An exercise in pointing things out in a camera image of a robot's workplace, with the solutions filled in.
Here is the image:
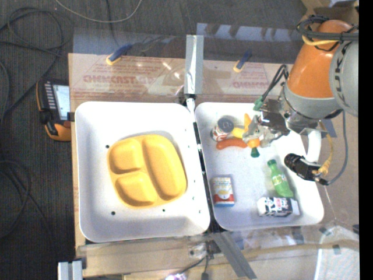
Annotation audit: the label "brown cardboard board red print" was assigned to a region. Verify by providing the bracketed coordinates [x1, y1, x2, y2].
[67, 52, 295, 248]

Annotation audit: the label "yellow divided plate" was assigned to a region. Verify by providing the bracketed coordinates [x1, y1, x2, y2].
[107, 134, 188, 209]

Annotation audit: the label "red and white carton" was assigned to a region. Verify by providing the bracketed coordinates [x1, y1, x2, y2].
[210, 176, 236, 208]

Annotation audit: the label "orange carrot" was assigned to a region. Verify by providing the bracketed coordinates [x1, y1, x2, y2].
[244, 113, 261, 159]

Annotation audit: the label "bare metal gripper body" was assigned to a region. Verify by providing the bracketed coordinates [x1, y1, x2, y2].
[258, 97, 328, 137]

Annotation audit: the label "white plastic tray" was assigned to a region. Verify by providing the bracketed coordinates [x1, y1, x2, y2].
[74, 100, 211, 244]
[194, 101, 325, 232]

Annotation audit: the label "red sausage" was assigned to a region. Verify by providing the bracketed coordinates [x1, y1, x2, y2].
[216, 138, 249, 151]

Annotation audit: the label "black and white milk carton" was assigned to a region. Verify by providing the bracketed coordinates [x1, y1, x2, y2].
[256, 196, 301, 218]

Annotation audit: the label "green plastic bottle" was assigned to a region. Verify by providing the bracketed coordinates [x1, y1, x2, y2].
[266, 159, 295, 199]

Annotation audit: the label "black cylinder on white bracket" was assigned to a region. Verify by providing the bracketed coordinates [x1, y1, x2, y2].
[283, 128, 323, 183]

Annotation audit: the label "red and white can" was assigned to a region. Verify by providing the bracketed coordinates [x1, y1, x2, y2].
[210, 115, 238, 142]

